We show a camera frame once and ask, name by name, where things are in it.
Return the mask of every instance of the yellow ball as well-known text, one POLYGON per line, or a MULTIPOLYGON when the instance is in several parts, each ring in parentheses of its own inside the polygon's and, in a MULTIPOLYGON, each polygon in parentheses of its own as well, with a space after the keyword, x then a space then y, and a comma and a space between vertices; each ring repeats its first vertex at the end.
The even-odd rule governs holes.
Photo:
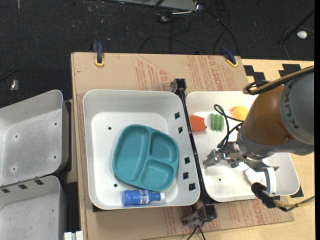
POLYGON ((236 106, 233 110, 233 117, 238 120, 245 120, 249 110, 245 106, 236 106))

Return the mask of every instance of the bottle cap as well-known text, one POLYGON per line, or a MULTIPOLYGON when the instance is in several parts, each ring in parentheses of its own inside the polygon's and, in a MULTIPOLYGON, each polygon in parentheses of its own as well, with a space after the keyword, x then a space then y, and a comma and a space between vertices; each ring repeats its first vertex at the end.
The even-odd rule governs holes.
POLYGON ((166 198, 165 193, 160 192, 160 201, 165 200, 165 198, 166 198))

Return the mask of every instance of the blue bottle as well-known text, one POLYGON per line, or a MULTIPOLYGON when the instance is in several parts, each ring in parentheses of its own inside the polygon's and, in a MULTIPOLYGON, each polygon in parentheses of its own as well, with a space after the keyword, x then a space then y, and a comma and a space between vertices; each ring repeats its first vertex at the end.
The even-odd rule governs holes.
POLYGON ((124 206, 147 205, 153 201, 162 201, 165 199, 163 192, 151 192, 150 190, 126 190, 122 194, 124 206))

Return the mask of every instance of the white ball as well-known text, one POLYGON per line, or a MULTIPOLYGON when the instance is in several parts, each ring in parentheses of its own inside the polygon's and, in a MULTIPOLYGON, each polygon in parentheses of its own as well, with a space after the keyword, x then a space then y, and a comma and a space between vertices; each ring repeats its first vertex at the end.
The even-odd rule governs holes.
POLYGON ((300 39, 306 39, 307 38, 307 32, 306 31, 299 31, 298 33, 296 33, 296 36, 300 39))

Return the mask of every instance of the table surface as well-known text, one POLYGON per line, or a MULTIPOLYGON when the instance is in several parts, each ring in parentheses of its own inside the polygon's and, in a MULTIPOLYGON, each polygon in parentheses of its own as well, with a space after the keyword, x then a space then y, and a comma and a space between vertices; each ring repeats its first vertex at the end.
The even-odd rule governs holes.
MULTIPOLYGON (((283 64, 290 65, 300 65, 300 67, 306 68, 308 66, 314 65, 313 61, 288 61, 288 60, 257 60, 257 59, 242 59, 242 63, 245 66, 252 66, 255 72, 264 73, 266 80, 275 80, 280 77, 279 70, 282 70, 283 64)), ((72 86, 73 86, 73 103, 76 103, 77 96, 77 85, 75 81, 74 67, 72 67, 72 86)), ((247 77, 249 82, 254 81, 253 76, 247 77)), ((81 137, 79 135, 79 125, 78 125, 78 109, 77 105, 73 106, 73 116, 74 116, 74 136, 75 136, 75 150, 76 150, 76 160, 77 160, 77 180, 78 180, 78 196, 79 196, 79 212, 80 212, 80 226, 81 230, 84 232, 84 238, 86 240, 95 240, 88 238, 88 230, 94 231, 96 227, 103 227, 103 224, 94 225, 90 223, 92 228, 88 228, 89 223, 87 222, 86 209, 88 209, 88 200, 85 200, 85 189, 84 184, 87 184, 87 180, 83 175, 83 168, 81 162, 81 137)), ((314 163, 314 153, 306 156, 291 155, 293 164, 295 166, 297 175, 300 180, 300 185, 303 191, 303 197, 288 197, 288 202, 290 204, 299 203, 311 196, 315 195, 315 163, 314 163)), ((307 205, 292 210, 294 221, 266 224, 251 227, 242 227, 236 229, 226 229, 219 231, 205 232, 204 236, 207 240, 246 240, 251 239, 315 239, 315 205, 307 205)), ((157 238, 161 240, 185 240, 189 235, 176 235, 169 237, 157 238)), ((202 239, 201 234, 196 233, 192 239, 202 239)))

